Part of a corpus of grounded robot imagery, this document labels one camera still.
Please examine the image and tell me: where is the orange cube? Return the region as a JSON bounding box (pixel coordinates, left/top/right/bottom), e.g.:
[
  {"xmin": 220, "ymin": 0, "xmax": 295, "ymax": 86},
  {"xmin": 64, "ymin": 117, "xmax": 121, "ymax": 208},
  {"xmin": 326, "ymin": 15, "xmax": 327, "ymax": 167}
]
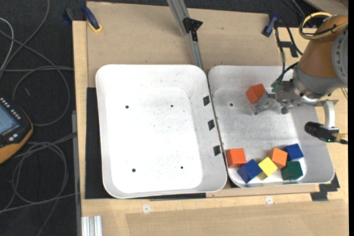
[
  {"xmin": 246, "ymin": 83, "xmax": 268, "ymax": 105},
  {"xmin": 225, "ymin": 148, "xmax": 247, "ymax": 169},
  {"xmin": 267, "ymin": 147, "xmax": 289, "ymax": 170}
]

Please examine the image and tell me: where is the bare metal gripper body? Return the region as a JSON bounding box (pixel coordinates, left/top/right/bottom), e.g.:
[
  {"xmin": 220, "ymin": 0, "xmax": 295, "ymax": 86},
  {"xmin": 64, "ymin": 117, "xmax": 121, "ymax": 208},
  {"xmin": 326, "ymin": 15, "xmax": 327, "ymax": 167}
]
[{"xmin": 273, "ymin": 80, "xmax": 322, "ymax": 115}]

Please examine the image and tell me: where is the blue cube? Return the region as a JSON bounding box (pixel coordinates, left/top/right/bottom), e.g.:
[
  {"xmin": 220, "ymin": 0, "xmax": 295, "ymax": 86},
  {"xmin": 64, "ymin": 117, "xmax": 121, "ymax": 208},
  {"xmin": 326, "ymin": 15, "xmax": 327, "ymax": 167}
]
[
  {"xmin": 237, "ymin": 159, "xmax": 263, "ymax": 184},
  {"xmin": 283, "ymin": 143, "xmax": 304, "ymax": 161}
]

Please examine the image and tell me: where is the green cube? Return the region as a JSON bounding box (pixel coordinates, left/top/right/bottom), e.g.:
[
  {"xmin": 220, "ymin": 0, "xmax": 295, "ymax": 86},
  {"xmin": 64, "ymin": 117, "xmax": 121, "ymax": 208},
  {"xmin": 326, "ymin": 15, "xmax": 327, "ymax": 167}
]
[{"xmin": 280, "ymin": 160, "xmax": 304, "ymax": 181}]

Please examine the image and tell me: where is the black cylinder on white bracket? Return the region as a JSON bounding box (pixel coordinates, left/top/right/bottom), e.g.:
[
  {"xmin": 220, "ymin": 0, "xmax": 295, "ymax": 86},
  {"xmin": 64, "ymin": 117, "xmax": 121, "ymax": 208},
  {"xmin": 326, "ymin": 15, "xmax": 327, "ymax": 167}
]
[{"xmin": 304, "ymin": 99, "xmax": 340, "ymax": 144}]

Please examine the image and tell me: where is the brown cardboard board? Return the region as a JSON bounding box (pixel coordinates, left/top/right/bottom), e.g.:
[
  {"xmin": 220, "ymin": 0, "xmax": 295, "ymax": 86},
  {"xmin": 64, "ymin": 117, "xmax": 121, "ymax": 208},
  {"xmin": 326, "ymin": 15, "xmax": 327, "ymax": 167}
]
[{"xmin": 85, "ymin": 1, "xmax": 319, "ymax": 198}]

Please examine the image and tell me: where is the yellow cube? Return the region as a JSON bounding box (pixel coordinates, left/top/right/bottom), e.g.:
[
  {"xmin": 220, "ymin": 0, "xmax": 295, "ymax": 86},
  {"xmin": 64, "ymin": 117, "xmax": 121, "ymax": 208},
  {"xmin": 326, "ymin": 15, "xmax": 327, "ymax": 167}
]
[{"xmin": 257, "ymin": 156, "xmax": 278, "ymax": 181}]

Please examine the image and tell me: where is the white plastic tray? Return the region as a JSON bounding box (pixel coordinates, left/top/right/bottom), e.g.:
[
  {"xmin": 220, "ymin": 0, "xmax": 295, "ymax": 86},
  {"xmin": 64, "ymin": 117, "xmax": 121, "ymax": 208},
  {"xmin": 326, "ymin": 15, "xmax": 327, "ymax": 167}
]
[
  {"xmin": 95, "ymin": 64, "xmax": 228, "ymax": 199},
  {"xmin": 207, "ymin": 65, "xmax": 336, "ymax": 189}
]

